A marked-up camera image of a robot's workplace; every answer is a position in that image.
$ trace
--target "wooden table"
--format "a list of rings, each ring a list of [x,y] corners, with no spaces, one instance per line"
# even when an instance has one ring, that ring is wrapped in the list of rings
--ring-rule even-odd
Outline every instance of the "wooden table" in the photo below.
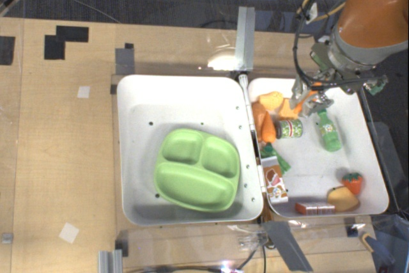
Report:
[[[89,42],[67,42],[65,60],[44,60],[44,36],[55,35],[57,25],[89,27]],[[0,35],[16,38],[13,65],[0,66],[0,232],[14,236],[11,245],[0,244],[0,271],[97,272],[98,251],[114,249],[118,226],[138,231],[117,222],[115,49],[133,43],[137,64],[206,67],[217,47],[234,46],[236,32],[1,18]],[[292,35],[256,33],[255,66],[294,74],[292,42]],[[301,40],[300,62],[315,69],[310,46]],[[89,98],[77,97],[80,86],[90,87]],[[360,219],[370,229],[368,218]],[[59,238],[66,222],[79,229],[72,244]],[[322,221],[329,223],[336,227],[329,235],[326,229],[297,232],[315,271],[372,272],[371,255],[357,238],[346,238],[342,220]],[[288,271],[276,250],[267,256],[268,272]],[[262,271],[260,254],[255,257],[249,272]],[[335,269],[337,263],[344,266]]]

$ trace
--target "green can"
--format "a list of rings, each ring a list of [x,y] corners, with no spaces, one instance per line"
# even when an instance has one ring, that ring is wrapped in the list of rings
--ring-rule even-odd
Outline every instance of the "green can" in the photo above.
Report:
[[[275,124],[277,139],[302,136],[302,122],[300,120],[282,120]]]

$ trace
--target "wood surface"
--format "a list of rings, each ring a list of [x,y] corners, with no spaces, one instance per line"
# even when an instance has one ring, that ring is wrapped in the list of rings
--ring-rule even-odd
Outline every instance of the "wood surface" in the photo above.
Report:
[[[89,42],[67,42],[64,61],[44,60],[44,36],[55,35],[57,25],[88,26]],[[206,256],[195,253],[194,240],[210,254],[236,261],[246,257],[238,251],[236,232],[226,226],[169,230],[140,228],[126,220],[118,182],[116,104],[110,95],[115,48],[133,43],[136,65],[204,68],[218,49],[234,47],[235,31],[1,19],[0,35],[16,36],[16,52],[23,54],[20,66],[0,66],[0,85],[5,86],[0,105],[6,104],[11,121],[19,123],[14,134],[8,133],[11,138],[0,136],[0,232],[14,234],[12,247],[0,245],[1,272],[97,272],[98,251],[112,251],[121,231],[130,242],[146,245],[139,254],[137,246],[131,247],[132,257],[124,258],[128,268],[169,259],[205,261]],[[292,35],[256,33],[255,67],[294,74],[292,42]],[[315,69],[308,58],[310,46],[310,40],[301,40],[300,62]],[[77,98],[80,86],[90,86],[89,98]],[[66,222],[79,228],[73,244],[59,238]],[[371,255],[358,239],[346,238],[341,221],[332,228],[336,232],[331,234],[320,227],[314,235],[296,231],[316,272],[372,272]],[[191,241],[190,252],[184,253],[177,245],[186,245],[186,240]],[[214,248],[218,244],[225,247]],[[260,256],[246,271],[262,270]],[[267,272],[288,271],[276,250],[269,251],[268,258]],[[332,270],[340,261],[345,270]]]

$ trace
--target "strawberry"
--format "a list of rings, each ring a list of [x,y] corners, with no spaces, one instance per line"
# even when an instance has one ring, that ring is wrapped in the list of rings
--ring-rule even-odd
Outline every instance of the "strawberry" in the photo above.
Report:
[[[363,177],[359,173],[345,174],[343,177],[343,185],[347,187],[354,195],[359,194],[362,185]]]

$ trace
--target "white square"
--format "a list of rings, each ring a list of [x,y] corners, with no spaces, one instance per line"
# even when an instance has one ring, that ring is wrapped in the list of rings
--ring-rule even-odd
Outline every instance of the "white square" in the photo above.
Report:
[[[78,89],[77,98],[89,98],[90,86],[80,86]]]
[[[77,238],[78,232],[79,229],[77,229],[75,226],[71,225],[70,223],[65,223],[59,237],[72,244],[75,238]]]

